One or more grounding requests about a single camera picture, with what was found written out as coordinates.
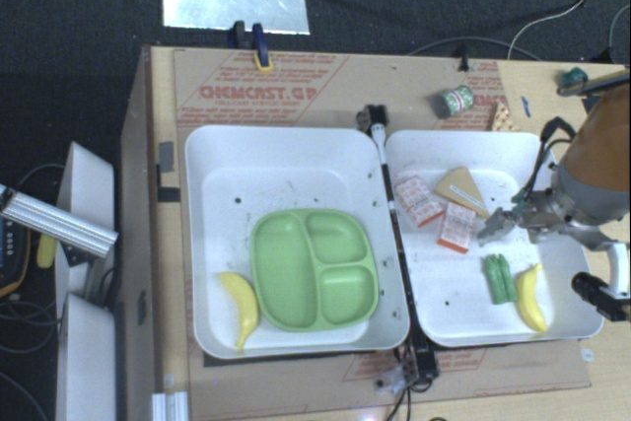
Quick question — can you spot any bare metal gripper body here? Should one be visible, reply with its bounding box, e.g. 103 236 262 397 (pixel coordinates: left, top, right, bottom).
510 189 573 244

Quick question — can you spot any orange and white packet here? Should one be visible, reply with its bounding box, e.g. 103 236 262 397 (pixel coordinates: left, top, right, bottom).
436 201 478 255
392 175 446 230

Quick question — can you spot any green asparagus bunch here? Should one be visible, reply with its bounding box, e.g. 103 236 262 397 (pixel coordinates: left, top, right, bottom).
482 252 520 306

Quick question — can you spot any tan cheese wedge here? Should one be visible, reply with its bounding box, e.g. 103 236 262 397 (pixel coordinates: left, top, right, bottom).
433 166 491 220

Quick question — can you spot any white plastic tray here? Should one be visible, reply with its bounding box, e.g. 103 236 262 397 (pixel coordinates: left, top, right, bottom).
384 128 606 349
184 124 412 360

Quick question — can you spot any yellow banana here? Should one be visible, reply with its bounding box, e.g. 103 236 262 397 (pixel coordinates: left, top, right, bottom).
218 271 261 352
515 262 549 334

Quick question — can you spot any thin black and white rod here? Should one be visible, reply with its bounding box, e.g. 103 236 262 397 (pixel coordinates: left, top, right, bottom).
372 122 431 361

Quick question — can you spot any tan pizza slice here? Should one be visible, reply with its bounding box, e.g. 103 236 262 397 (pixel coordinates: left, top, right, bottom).
488 100 522 133

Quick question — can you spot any green and white can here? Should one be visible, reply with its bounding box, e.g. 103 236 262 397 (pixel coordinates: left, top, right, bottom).
433 84 476 120

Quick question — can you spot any green divided plate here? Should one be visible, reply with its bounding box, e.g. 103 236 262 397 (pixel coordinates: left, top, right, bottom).
249 207 381 333

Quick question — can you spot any brown cardboard board red print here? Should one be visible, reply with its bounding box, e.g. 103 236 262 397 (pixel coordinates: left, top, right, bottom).
173 47 593 412

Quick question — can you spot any black cylinder on white bracket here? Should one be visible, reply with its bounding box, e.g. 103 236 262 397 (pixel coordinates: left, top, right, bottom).
571 241 631 323

